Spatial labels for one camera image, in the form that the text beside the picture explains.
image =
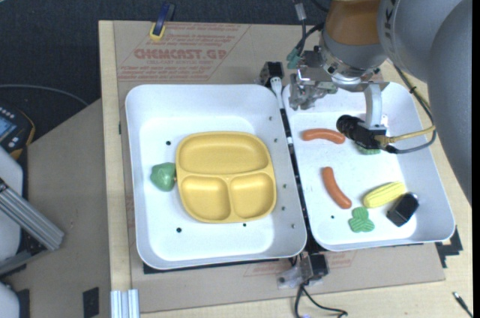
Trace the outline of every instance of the white tray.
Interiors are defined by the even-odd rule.
[[[448,239],[455,222],[429,148],[408,154],[365,155],[352,140],[341,145],[315,139],[304,141],[301,133],[311,128],[337,130],[336,122],[344,114],[365,119],[365,96],[339,89],[328,94],[307,110],[288,106],[290,87],[283,90],[283,101],[292,131],[295,155],[307,207],[308,219],[315,240],[330,251],[344,251],[389,245],[438,242]],[[422,129],[410,93],[401,85],[390,83],[382,92],[382,114],[388,119],[388,134],[397,136]],[[425,143],[417,136],[395,143],[406,149]],[[351,209],[343,210],[327,194],[320,176],[322,167],[330,166],[339,188],[352,200]],[[352,210],[362,206],[362,197],[386,182],[402,181],[408,191],[418,195],[419,207],[409,222],[395,226],[386,217],[392,204],[369,208],[375,224],[371,232],[353,232],[348,220]]]
[[[155,269],[294,257],[307,233],[284,128],[273,93],[259,85],[140,85],[125,101],[133,174],[136,246]],[[186,136],[243,131],[267,146],[277,182],[268,216],[247,223],[202,223],[183,208],[178,188],[158,190],[152,166],[174,162]]]

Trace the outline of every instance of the toy hot dog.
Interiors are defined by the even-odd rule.
[[[342,209],[349,209],[352,207],[352,201],[350,198],[338,187],[331,167],[327,166],[322,169],[322,179],[328,194],[330,194],[330,197],[337,203],[337,205]]]
[[[336,130],[322,128],[305,130],[301,134],[301,138],[304,141],[311,141],[316,139],[329,140],[333,143],[337,143],[338,145],[345,142],[345,136],[342,133],[339,133]]]

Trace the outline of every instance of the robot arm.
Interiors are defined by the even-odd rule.
[[[365,93],[371,119],[381,101],[372,96],[378,88],[366,88],[387,59],[427,83],[433,123],[471,203],[472,0],[332,0],[319,47],[292,75],[290,106],[307,109],[342,88]],[[382,131],[361,126],[343,131],[367,136],[375,149]]]

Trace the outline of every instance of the yellow divided plate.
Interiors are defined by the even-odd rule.
[[[253,134],[191,134],[178,145],[175,165],[183,206],[199,221],[252,221],[277,202],[269,150]]]

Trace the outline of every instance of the cardboard sheet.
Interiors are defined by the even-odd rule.
[[[114,21],[125,196],[132,286],[142,313],[294,296],[278,289],[287,259],[241,265],[145,272],[136,248],[125,97],[144,83],[254,83],[265,62],[284,62],[301,36],[298,26],[167,23],[164,39],[152,42],[150,22]],[[317,44],[307,40],[306,50]],[[285,70],[284,85],[292,71]],[[332,293],[445,279],[435,244],[325,252],[330,273],[311,287]]]

